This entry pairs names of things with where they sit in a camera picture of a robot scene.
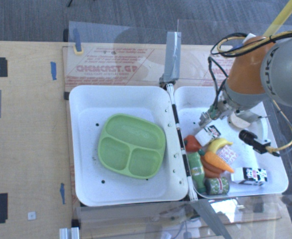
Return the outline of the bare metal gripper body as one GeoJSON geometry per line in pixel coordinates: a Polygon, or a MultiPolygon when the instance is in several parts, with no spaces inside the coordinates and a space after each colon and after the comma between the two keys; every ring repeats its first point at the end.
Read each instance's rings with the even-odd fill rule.
{"type": "Polygon", "coordinates": [[[208,109],[208,116],[212,120],[223,119],[238,109],[238,105],[231,100],[214,101],[208,109]]]}

